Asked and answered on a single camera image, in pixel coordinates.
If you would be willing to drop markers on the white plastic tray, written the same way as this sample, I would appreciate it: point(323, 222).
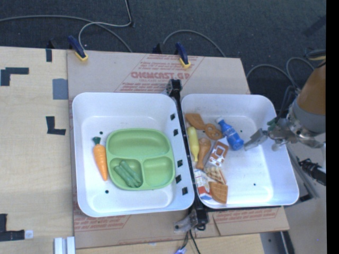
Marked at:
point(254, 168)
point(127, 107)

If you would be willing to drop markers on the orange and white carton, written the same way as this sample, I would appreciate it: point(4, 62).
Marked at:
point(218, 153)

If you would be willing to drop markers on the blue bottle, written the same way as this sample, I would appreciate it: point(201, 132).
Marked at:
point(231, 135)

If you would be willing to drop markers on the tan toy bread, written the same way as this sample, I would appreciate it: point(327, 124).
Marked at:
point(194, 119)

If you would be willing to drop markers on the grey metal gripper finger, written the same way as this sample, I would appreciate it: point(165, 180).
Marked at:
point(259, 133)
point(253, 143)

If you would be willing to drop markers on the brown chicken drumstick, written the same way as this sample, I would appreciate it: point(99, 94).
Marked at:
point(204, 151)

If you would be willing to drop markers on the green asparagus stalk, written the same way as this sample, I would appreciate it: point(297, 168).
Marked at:
point(124, 176)
point(131, 171)

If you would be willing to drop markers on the tan lattice biscuit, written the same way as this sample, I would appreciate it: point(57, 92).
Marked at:
point(215, 174)

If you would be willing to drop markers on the thin black rod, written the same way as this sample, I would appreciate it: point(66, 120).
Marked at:
point(185, 147)

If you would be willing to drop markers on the brown cardboard board red print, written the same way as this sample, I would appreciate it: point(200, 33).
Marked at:
point(111, 73)

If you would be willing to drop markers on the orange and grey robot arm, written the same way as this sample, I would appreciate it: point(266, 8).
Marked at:
point(315, 94)

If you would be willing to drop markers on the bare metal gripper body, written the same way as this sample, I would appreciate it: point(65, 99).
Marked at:
point(291, 134)

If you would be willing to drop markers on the green divided plate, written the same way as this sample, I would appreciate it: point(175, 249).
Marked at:
point(137, 143)

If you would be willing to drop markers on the orange waffle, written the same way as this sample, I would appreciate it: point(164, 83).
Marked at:
point(219, 192)

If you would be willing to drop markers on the red white blue carton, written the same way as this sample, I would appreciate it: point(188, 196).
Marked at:
point(201, 186)

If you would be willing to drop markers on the brown pretzel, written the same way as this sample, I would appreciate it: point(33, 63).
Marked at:
point(213, 131)

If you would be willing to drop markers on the orange carrot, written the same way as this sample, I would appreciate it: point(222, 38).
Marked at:
point(101, 159)

